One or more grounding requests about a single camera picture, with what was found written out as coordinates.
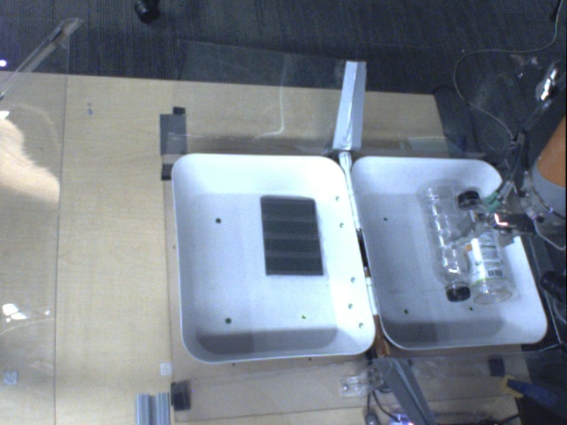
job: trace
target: hinge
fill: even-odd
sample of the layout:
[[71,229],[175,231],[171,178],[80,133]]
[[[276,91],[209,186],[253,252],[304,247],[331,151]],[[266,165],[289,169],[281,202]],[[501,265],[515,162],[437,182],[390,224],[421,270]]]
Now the hinge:
[[356,198],[354,196],[353,177],[351,176],[351,169],[353,168],[353,160],[351,153],[342,151],[338,154],[338,163],[340,164],[346,178],[346,189],[348,190],[348,199],[351,203],[351,210],[353,213],[354,227],[358,233],[361,232],[361,220],[358,214],[358,206],[356,205]]

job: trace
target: black lid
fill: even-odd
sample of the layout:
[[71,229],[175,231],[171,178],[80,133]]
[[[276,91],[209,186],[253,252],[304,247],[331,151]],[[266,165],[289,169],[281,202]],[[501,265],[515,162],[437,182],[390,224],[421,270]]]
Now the black lid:
[[451,302],[461,302],[466,301],[470,298],[470,289],[469,287],[452,287],[449,288],[447,291],[447,299]]

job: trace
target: black cable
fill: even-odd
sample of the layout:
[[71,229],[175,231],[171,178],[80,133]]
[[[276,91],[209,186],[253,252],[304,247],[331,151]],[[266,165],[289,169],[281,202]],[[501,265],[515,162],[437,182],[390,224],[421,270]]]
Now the black cable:
[[530,154],[530,140],[528,139],[528,137],[526,137],[522,149],[522,158],[520,159],[520,166],[523,171],[530,169],[529,154]]
[[514,153],[514,158],[512,159],[512,165],[506,174],[506,178],[502,181],[501,186],[498,188],[498,191],[501,191],[501,188],[504,184],[514,178],[516,174],[518,165],[521,164],[521,159],[524,158],[524,147],[525,147],[525,139],[526,134],[524,131],[520,131],[516,137],[517,145],[516,145],[516,152]]
[[390,419],[393,419],[395,421],[398,421],[399,418],[396,417],[395,415],[393,415],[392,413],[388,413],[383,407],[382,405],[380,405],[380,401],[378,401],[378,395],[376,394],[376,391],[373,390],[372,391],[372,397],[374,397],[374,401],[376,401],[376,405],[378,406],[378,408],[380,409],[380,411],[382,411],[384,414],[386,414],[388,417],[390,417]]

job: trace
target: orange object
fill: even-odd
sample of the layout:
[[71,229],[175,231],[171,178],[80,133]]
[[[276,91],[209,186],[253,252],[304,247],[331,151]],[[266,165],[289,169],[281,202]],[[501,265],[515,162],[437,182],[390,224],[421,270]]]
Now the orange object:
[[541,151],[538,170],[549,182],[565,187],[565,117]]

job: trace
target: gray carpet floor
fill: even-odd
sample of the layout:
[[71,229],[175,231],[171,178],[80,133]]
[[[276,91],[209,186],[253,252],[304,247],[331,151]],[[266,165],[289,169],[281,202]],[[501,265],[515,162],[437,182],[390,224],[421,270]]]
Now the gray carpet floor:
[[283,78],[281,62],[265,51],[360,59],[368,64],[368,89],[435,94],[457,144],[496,154],[506,136],[493,122],[480,137],[467,130],[470,120],[482,125],[491,117],[463,108],[454,78],[462,97],[514,131],[548,65],[565,68],[567,4],[558,24],[551,18],[559,0],[161,0],[161,17],[149,25],[137,18],[135,1],[0,0],[0,55],[16,65],[59,20],[78,17],[70,73],[337,87],[332,71],[300,63],[304,73]]

